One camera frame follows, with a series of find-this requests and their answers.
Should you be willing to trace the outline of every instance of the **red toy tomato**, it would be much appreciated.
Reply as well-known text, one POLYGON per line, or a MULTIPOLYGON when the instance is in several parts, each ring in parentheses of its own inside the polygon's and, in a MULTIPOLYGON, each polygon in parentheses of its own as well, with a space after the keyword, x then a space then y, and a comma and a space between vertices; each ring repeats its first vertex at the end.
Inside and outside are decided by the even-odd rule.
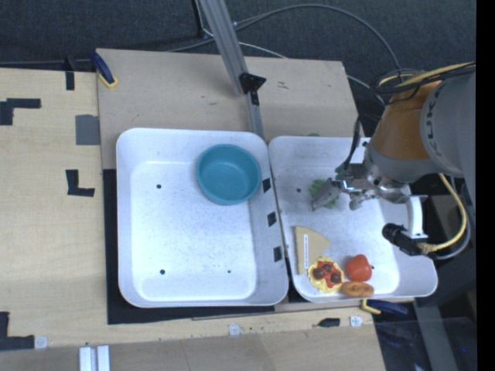
POLYGON ((369 281, 371 265, 365 255, 358 254, 347 261, 346 273, 351 281, 369 281))

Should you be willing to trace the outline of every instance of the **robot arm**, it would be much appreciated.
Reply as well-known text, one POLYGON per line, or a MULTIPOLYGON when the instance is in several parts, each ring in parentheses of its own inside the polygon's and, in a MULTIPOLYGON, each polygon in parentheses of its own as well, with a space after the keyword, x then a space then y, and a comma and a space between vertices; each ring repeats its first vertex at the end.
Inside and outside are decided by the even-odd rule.
MULTIPOLYGON (((424 242, 427 236, 417 232, 421 221, 418 224, 411 218, 413 211, 422 218, 419 198, 404 191, 412 182, 431 173, 463 177, 476 210, 476 65, 420 73, 396 88, 399 91, 385 108, 363 162, 350 164, 348 158, 337 169, 336 179, 328 179, 318 191, 312 208, 327 204, 341 192, 349 195, 352 210, 367 199, 406 203, 409 230, 398 227, 395 232, 388 226, 384 235, 391 240, 395 232, 424 242)), ((353 143, 358 138, 355 130, 353 143)), ((414 245, 405 251, 420 254, 420 248, 414 245)))

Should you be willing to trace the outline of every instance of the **brown toy donut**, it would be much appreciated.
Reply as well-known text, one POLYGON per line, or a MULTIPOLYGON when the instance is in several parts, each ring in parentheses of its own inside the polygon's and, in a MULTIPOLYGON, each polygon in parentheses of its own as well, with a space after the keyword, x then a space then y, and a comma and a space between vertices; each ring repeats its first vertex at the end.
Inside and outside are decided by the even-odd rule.
POLYGON ((370 297, 374 293, 373 286, 362 281, 347 281, 342 283, 340 290, 349 297, 370 297))

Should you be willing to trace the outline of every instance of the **beige board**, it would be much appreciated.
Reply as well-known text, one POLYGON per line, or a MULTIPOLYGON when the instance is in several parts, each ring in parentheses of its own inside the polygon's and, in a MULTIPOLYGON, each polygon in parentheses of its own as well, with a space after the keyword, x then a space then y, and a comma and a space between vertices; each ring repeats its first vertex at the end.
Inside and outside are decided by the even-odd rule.
MULTIPOLYGON (((103 168, 115 168, 118 136, 130 128, 250 131, 244 96, 218 55, 99 49, 117 78, 98 81, 103 168)), ((266 142, 281 135, 349 137, 357 111, 341 62, 246 57, 266 78, 258 91, 266 142)))
POLYGON ((98 115, 97 77, 75 73, 69 91, 64 72, 0 69, 0 83, 1 101, 42 102, 0 126, 0 311, 10 313, 9 336, 44 336, 58 348, 225 336, 232 323, 241 334, 265 334, 328 317, 343 326, 351 315, 373 322, 359 308, 285 301, 268 315, 108 325, 101 150, 76 145, 75 129, 76 115, 98 115), (80 187, 95 188, 94 197, 68 196, 66 169, 78 169, 80 187))
MULTIPOLYGON (((384 371, 374 327, 312 328, 297 332, 246 334, 111 345, 110 366, 119 371, 384 371)), ((0 353, 0 371, 77 371, 76 348, 0 353)))

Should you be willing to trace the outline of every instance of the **black mat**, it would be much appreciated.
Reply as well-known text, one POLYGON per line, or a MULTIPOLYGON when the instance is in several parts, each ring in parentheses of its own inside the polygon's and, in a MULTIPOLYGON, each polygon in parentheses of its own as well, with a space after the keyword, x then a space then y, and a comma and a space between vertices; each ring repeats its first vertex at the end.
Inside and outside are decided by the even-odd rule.
POLYGON ((117 171, 103 171, 105 252, 107 261, 108 324, 148 323, 178 318, 199 318, 220 315, 241 315, 274 311, 272 306, 231 306, 202 308, 138 308, 129 304, 118 288, 117 255, 117 171))

